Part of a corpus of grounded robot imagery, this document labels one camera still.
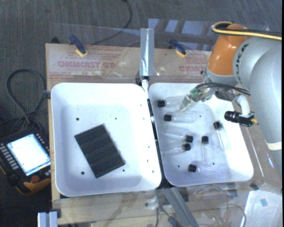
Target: black grooved block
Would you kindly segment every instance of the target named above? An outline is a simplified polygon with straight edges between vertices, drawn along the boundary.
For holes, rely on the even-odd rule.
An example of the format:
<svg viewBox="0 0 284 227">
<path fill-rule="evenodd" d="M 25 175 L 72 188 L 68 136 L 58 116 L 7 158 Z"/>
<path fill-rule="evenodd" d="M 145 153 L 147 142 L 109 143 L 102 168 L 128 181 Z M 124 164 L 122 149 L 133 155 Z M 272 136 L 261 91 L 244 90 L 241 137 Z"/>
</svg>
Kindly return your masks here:
<svg viewBox="0 0 284 227">
<path fill-rule="evenodd" d="M 77 134 L 75 139 L 96 178 L 125 165 L 104 125 Z"/>
</svg>

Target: gray floor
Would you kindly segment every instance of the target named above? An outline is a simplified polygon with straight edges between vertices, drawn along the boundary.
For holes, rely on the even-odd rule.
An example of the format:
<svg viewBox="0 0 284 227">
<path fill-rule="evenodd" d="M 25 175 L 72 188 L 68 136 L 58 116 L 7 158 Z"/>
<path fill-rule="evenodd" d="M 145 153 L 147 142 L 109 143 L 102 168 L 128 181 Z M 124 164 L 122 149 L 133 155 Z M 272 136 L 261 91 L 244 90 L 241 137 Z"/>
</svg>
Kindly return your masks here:
<svg viewBox="0 0 284 227">
<path fill-rule="evenodd" d="M 233 21 L 268 25 L 282 31 L 282 0 L 128 0 L 132 10 L 129 29 L 148 27 L 150 18 L 188 21 Z M 18 69 L 37 71 L 45 78 L 44 44 L 57 23 L 122 28 L 129 18 L 120 0 L 0 0 L 0 115 L 21 116 L 5 90 L 7 77 Z M 38 102 L 40 82 L 34 75 L 15 75 L 14 97 L 29 112 Z M 47 132 L 47 115 L 38 115 Z M 22 196 L 0 171 L 0 227 L 36 226 L 36 213 L 50 209 L 50 188 Z"/>
</svg>

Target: blue and yellow clamp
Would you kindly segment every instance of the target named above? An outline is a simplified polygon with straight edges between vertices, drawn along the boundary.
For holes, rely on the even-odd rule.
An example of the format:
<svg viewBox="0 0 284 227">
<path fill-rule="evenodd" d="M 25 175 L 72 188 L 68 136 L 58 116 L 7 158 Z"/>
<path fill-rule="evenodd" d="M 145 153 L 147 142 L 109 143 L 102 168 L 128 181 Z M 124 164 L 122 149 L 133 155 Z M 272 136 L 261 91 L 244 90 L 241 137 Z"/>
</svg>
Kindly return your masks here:
<svg viewBox="0 0 284 227">
<path fill-rule="evenodd" d="M 81 43 L 81 41 L 73 34 L 70 35 L 70 41 L 72 44 L 74 44 L 77 48 L 76 48 L 76 52 L 82 56 L 85 57 L 88 54 L 88 51 L 85 50 L 83 44 Z"/>
<path fill-rule="evenodd" d="M 169 44 L 172 44 L 176 48 L 176 53 L 182 57 L 187 56 L 187 52 L 183 45 L 181 45 L 177 40 L 171 39 Z"/>
</svg>

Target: lit screen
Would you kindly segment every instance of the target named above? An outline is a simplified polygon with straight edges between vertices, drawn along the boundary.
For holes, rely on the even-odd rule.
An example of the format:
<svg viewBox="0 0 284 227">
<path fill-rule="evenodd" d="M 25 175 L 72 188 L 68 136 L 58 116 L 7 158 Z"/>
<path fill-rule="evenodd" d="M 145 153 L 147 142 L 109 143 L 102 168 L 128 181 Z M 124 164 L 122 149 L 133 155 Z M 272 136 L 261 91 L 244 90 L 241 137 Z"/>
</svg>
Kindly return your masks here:
<svg viewBox="0 0 284 227">
<path fill-rule="evenodd" d="M 34 134 L 8 143 L 7 146 L 27 176 L 51 164 L 48 154 Z"/>
</svg>

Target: white tray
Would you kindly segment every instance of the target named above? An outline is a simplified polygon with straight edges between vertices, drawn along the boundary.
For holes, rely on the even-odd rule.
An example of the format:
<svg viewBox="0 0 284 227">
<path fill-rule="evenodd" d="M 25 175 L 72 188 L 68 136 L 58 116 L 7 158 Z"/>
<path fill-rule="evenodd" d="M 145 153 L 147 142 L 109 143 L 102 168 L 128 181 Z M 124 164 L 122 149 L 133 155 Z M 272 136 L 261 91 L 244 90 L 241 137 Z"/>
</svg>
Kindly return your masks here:
<svg viewBox="0 0 284 227">
<path fill-rule="evenodd" d="M 239 124 L 226 121 L 226 111 L 233 111 L 231 102 L 217 99 L 215 96 L 206 102 L 198 102 L 190 113 L 195 116 L 191 123 L 175 123 L 163 121 L 166 112 L 178 110 L 179 107 L 158 107 L 157 101 L 169 96 L 180 96 L 188 94 L 197 84 L 188 83 L 155 83 L 149 88 L 152 109 L 156 122 L 160 150 L 167 145 L 164 137 L 165 126 L 185 128 L 193 134 L 194 140 L 190 151 L 172 156 L 162 156 L 162 164 L 166 179 L 174 186 L 183 187 L 191 185 L 227 183 L 247 181 L 253 176 L 253 166 L 246 148 L 245 141 Z M 231 145 L 229 150 L 220 150 L 213 123 L 220 121 L 228 135 Z M 209 136 L 213 163 L 210 169 L 220 171 L 214 176 L 193 173 L 188 171 L 189 164 L 201 166 L 201 137 Z"/>
<path fill-rule="evenodd" d="M 155 189 L 161 171 L 143 89 L 61 83 L 51 92 L 56 185 L 68 197 Z M 95 178 L 74 136 L 104 124 L 125 165 Z"/>
</svg>

